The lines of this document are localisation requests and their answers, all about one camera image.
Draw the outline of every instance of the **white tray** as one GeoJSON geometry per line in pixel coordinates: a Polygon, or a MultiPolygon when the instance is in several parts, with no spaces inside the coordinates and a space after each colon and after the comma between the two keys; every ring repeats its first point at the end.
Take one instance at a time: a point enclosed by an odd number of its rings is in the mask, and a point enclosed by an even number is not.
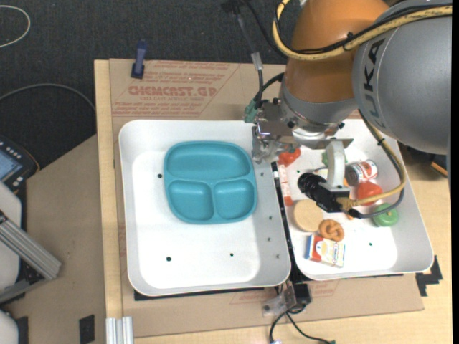
{"type": "Polygon", "coordinates": [[[164,191],[164,156],[182,141],[234,143],[250,155],[242,121],[134,120],[119,135],[128,276],[143,295],[267,287],[284,282],[290,258],[269,164],[254,163],[257,206],[243,221],[189,224],[164,191]]]}
{"type": "MultiPolygon", "coordinates": [[[[384,191],[399,183],[399,176],[384,151],[366,128],[362,120],[346,120],[343,129],[337,132],[337,138],[354,138],[345,150],[349,163],[372,159],[378,168],[378,176],[372,180],[384,191]]],[[[394,152],[402,161],[397,142],[386,137],[394,152]]],[[[306,171],[323,167],[323,150],[302,148],[301,157],[286,168],[292,199],[306,199],[298,187],[298,178],[306,171]]],[[[398,193],[385,201],[393,203],[398,193]]],[[[370,212],[369,207],[357,208],[370,212]]],[[[404,188],[404,198],[397,207],[399,221],[392,227],[377,227],[371,219],[349,220],[344,213],[327,214],[325,219],[335,219],[344,228],[346,244],[344,267],[330,267],[307,260],[306,238],[311,233],[301,231],[293,222],[293,206],[286,208],[290,235],[294,248],[295,261],[300,271],[312,280],[332,280],[349,277],[402,274],[422,272],[433,263],[433,251],[425,230],[424,222],[417,207],[410,181],[404,188]]]]}

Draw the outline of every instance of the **small box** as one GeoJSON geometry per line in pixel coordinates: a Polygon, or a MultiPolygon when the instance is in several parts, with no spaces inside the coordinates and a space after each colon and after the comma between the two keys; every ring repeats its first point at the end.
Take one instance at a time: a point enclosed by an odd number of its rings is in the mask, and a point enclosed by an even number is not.
{"type": "Polygon", "coordinates": [[[335,242],[312,234],[308,236],[306,242],[305,258],[335,267],[343,267],[345,248],[346,245],[343,242],[335,242]]]}

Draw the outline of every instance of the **wooden edge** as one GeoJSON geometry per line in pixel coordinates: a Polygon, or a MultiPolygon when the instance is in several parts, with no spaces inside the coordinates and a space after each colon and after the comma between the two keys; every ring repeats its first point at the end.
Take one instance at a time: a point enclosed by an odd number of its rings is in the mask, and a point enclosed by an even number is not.
{"type": "Polygon", "coordinates": [[[94,61],[106,317],[123,316],[108,60],[94,61]]]}

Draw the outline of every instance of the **blue object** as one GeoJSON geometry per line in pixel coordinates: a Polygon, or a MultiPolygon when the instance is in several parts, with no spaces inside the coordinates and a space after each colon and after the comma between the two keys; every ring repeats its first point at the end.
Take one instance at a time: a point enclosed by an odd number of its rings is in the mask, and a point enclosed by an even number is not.
{"type": "Polygon", "coordinates": [[[172,212],[189,223],[241,221],[257,205],[252,160],[232,143],[174,145],[164,159],[164,185],[172,212]]]}
{"type": "Polygon", "coordinates": [[[145,69],[145,65],[143,64],[143,61],[145,60],[145,55],[146,55],[146,40],[140,39],[137,42],[136,62],[132,64],[131,77],[134,77],[136,79],[143,78],[143,71],[145,69]]]}

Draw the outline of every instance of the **blue clamp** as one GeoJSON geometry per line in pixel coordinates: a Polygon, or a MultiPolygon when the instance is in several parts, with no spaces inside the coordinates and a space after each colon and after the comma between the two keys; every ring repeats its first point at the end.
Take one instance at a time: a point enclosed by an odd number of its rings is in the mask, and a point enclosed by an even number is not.
{"type": "Polygon", "coordinates": [[[136,79],[143,78],[143,70],[145,69],[145,65],[143,64],[143,61],[145,60],[145,54],[146,54],[146,40],[140,39],[137,42],[136,62],[132,64],[131,77],[134,77],[136,79]]]}

